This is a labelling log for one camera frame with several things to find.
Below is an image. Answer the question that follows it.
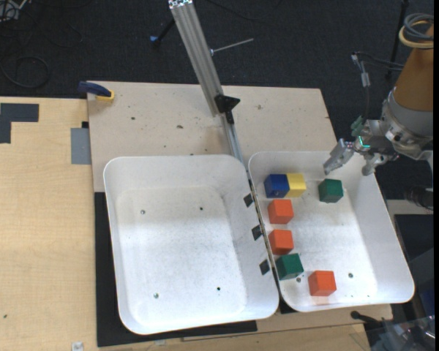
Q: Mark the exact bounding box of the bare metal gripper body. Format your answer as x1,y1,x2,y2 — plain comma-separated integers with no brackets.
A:
355,119,435,161

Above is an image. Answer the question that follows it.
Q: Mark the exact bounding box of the pale wood board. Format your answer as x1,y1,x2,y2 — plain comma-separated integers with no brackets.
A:
86,81,394,343

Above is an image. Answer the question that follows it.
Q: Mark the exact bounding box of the black cylinder on white bracket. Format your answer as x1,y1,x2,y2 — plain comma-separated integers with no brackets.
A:
404,149,435,211

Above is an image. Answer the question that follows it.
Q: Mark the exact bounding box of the green cube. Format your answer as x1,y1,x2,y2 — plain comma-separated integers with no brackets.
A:
275,252,305,282
318,178,345,204

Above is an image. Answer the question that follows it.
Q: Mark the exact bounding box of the yellow cube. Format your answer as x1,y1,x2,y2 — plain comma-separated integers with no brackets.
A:
285,173,308,198

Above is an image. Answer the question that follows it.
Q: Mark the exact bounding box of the orange cube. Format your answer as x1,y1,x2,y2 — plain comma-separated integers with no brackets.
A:
307,270,338,297
267,198,295,225
268,229,295,256

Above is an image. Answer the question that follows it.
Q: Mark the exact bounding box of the white plastic tray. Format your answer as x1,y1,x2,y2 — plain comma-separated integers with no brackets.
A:
102,154,281,336
247,150,416,314

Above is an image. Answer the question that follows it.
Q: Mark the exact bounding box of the blue cube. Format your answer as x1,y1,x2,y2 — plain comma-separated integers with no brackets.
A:
263,173,290,200

